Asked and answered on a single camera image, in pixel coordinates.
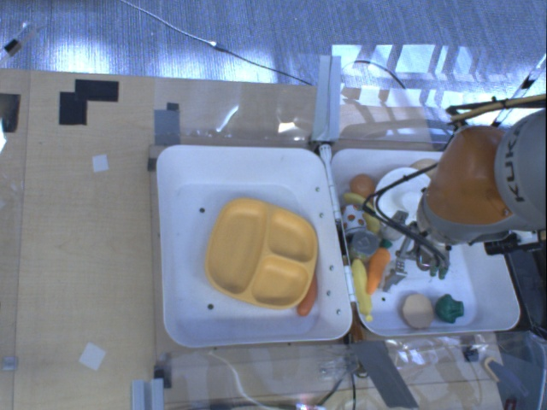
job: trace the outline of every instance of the white tray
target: white tray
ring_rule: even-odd
[[[349,294],[319,157],[304,149],[173,146],[158,159],[157,184],[164,322],[176,343],[197,348],[334,340],[349,330]],[[315,228],[319,289],[309,316],[298,316],[295,307],[272,310],[232,299],[207,280],[205,252],[217,215],[244,196],[287,208]]]
[[[423,158],[438,159],[440,153],[407,150],[345,149],[332,158],[332,175],[337,186],[338,199],[350,190],[350,180],[366,173],[379,181],[382,176],[398,167],[407,167]],[[401,240],[391,251],[397,250]],[[489,256],[482,243],[472,247],[455,246],[450,252],[450,270],[445,280],[431,278],[413,261],[406,262],[408,277],[393,285],[389,293],[381,287],[373,294],[373,321],[367,328],[384,337],[405,335],[450,334],[481,331],[504,331],[513,328],[519,320],[521,309],[515,288],[502,255]],[[401,307],[407,295],[421,293],[433,305],[437,299],[450,293],[463,301],[465,315],[455,324],[435,319],[425,330],[410,328],[403,321]]]

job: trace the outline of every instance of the green toy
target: green toy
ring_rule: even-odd
[[[456,301],[451,295],[444,295],[435,304],[435,313],[444,322],[453,324],[456,319],[463,316],[463,302]]]

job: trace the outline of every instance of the yellow divided plate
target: yellow divided plate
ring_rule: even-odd
[[[312,225],[256,199],[229,202],[209,239],[205,272],[219,291],[251,304],[290,308],[308,292],[317,262]]]

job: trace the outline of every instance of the gray floor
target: gray floor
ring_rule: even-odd
[[[547,0],[127,1],[313,85],[319,55],[352,44],[343,62],[374,59],[408,87],[511,95],[546,48]],[[3,44],[23,21],[41,29],[6,67],[299,84],[116,0],[0,0]],[[363,66],[346,73],[349,85],[395,86]]]

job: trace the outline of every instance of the wooden table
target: wooden table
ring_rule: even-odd
[[[118,81],[119,100],[88,102],[86,126],[61,126],[59,93],[74,91],[76,79]],[[0,269],[0,332],[8,343],[1,348],[3,356],[14,351],[19,358],[15,381],[9,372],[0,377],[2,408],[10,407],[12,389],[17,410],[129,408],[131,382],[150,380],[163,354],[175,361],[178,386],[166,398],[176,406],[241,396],[242,388],[264,399],[285,394],[305,400],[332,387],[319,365],[338,359],[336,345],[229,348],[211,355],[210,349],[173,346],[157,330],[154,309],[147,170],[154,110],[178,103],[186,142],[244,144],[259,138],[260,144],[305,146],[315,88],[2,70],[0,92],[9,91],[22,95],[20,127],[8,135],[0,168],[24,187],[20,181],[11,206],[21,218],[2,218],[0,245],[7,252]],[[229,114],[236,114],[233,121],[216,131]],[[296,134],[287,139],[279,124],[290,122]],[[108,170],[94,172],[97,155],[108,157]],[[495,339],[488,338],[495,354]],[[96,371],[79,363],[87,343],[106,351]],[[500,404],[481,368],[473,373],[461,359],[447,357],[442,384],[434,365],[409,377],[424,408],[430,399],[431,408],[443,408],[479,399],[479,393],[481,405]],[[347,399],[349,384],[343,383],[336,399]],[[364,390],[358,408],[364,402],[382,408],[370,381],[359,380],[358,387]],[[444,400],[435,401],[443,394]]]

